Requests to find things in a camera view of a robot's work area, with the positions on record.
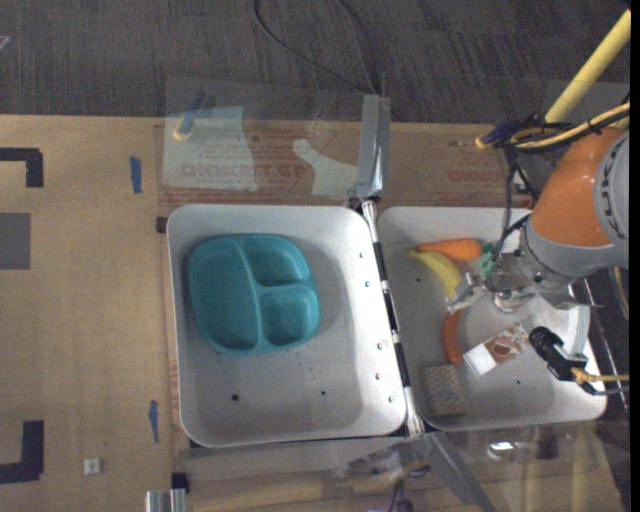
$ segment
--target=gray square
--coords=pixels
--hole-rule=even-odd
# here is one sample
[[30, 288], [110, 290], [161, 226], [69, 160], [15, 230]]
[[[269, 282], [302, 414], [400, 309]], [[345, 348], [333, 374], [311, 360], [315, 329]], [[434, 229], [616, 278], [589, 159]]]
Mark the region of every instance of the gray square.
[[31, 215], [0, 213], [0, 270], [31, 267]]

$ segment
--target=blue tape piece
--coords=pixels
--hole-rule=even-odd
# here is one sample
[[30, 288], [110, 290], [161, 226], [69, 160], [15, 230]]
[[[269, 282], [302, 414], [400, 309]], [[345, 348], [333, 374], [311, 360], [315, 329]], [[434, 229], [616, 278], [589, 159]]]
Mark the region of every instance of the blue tape piece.
[[133, 193], [142, 194], [142, 162], [139, 158], [130, 156], [129, 165], [131, 166], [131, 184], [133, 185]]
[[151, 422], [151, 430], [153, 430], [153, 442], [160, 442], [160, 435], [158, 433], [158, 402], [151, 400], [149, 405], [149, 421]]

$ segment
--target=yellow banana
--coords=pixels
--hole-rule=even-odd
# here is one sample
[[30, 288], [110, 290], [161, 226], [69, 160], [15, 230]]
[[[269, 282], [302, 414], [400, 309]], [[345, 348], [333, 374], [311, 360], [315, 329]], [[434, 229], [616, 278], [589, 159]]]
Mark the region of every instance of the yellow banana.
[[419, 259], [427, 267], [433, 270], [442, 280], [447, 298], [456, 292], [456, 286], [462, 279], [462, 274], [449, 258], [438, 251], [417, 252], [409, 251], [409, 256]]

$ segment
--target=plastic tray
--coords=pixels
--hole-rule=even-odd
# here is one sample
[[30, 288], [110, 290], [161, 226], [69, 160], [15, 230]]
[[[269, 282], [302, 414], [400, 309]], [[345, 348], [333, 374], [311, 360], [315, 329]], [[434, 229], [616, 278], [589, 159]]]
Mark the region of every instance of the plastic tray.
[[221, 353], [269, 354], [311, 339], [320, 323], [300, 249], [271, 234], [210, 238], [191, 253], [189, 296], [202, 337]]

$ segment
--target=yellow tube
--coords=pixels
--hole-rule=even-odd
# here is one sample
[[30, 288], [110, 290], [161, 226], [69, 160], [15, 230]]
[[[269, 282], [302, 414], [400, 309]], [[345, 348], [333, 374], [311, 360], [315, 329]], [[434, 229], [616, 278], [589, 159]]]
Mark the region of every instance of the yellow tube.
[[631, 10], [627, 9], [548, 110], [544, 120], [547, 123], [563, 121], [595, 81], [600, 78], [604, 70], [616, 58], [629, 39], [631, 39]]

